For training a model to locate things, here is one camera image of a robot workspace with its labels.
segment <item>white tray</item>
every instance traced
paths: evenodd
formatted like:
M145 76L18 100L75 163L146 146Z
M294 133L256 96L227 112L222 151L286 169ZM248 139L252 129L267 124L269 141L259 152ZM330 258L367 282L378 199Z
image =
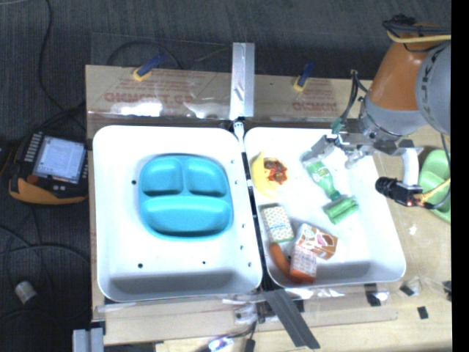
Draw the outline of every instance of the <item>white tray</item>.
M141 222L142 167L157 155L202 155L226 171L233 222L207 239L169 240ZM249 293L262 279L240 147L220 128L108 126L93 139L97 282L114 301Z
M396 281L404 275L405 256L386 198L374 188L378 173L373 158L365 157L356 168L345 169L347 158L335 149L323 160L333 175L336 189L355 196L360 207L337 225L329 221L322 209L329 199L300 163L300 156L328 133L330 130L262 127L247 132L245 148L250 164L262 150L265 156L284 162L289 171L289 179L280 186L277 199L254 189L258 214L260 208L278 203L285 208L294 230L306 222L339 238L332 258L317 259L317 279L312 287ZM282 287L311 287L296 285L277 269L270 259L269 239L261 217L259 223L267 269L273 280ZM291 243L281 245L286 252L291 249Z

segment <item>small metal cylinder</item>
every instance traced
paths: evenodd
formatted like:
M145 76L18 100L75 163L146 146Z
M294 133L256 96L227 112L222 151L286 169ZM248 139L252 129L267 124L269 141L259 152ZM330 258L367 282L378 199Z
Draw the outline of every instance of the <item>small metal cylinder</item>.
M26 305L27 302L37 296L37 292L27 280L23 280L16 285L15 294L21 300L23 305Z

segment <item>orange item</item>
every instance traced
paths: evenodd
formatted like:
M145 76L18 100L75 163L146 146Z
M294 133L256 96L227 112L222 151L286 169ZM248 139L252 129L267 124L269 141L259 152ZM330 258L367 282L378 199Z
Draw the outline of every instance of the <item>orange item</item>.
M288 262L288 259L282 252L280 245L278 245L277 243L272 243L269 246L269 251L272 261L276 264L282 274L285 275L292 282L300 284L302 282L302 279L294 277L290 274L290 262Z
M313 283L316 280L316 272L316 254L309 249L295 244L290 274L295 278Z
M404 33L402 37L416 37ZM428 52L425 50L439 42L393 43L384 56L369 89L369 97L377 106L394 111L415 111L417 74Z

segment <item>small screen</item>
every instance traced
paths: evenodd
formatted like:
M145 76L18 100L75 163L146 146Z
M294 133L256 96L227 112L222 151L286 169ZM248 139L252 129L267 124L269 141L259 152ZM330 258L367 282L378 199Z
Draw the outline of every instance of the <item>small screen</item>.
M78 184L85 154L80 142L45 136L33 174Z

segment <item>blue clamp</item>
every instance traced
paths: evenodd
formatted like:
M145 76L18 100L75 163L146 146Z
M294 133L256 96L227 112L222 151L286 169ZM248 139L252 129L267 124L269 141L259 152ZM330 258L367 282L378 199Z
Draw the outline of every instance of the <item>blue clamp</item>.
M313 70L313 63L308 62L303 68L303 72L295 80L295 84L293 85L295 90L300 91L300 92L304 90L306 86L306 81L308 81L308 78L311 75L312 70Z
M157 67L159 64L161 64L163 60L164 60L164 55L156 55L155 57L151 58L141 67L133 71L134 79L139 82L143 81L144 79L149 77L150 74L152 74L152 69L154 67Z

